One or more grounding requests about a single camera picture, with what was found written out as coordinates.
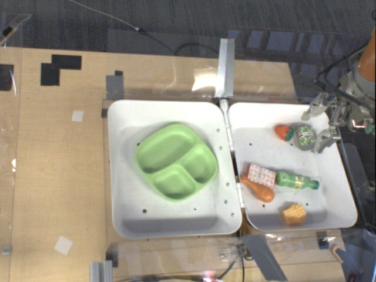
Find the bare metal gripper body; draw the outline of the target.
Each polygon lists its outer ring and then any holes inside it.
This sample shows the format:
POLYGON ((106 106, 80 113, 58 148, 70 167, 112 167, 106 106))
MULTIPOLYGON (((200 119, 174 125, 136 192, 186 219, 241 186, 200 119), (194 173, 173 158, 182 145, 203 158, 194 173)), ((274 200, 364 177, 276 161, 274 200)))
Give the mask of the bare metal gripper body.
POLYGON ((339 85, 328 86, 337 98, 330 126, 375 128, 375 77, 365 78, 359 72, 349 72, 340 78, 339 85))

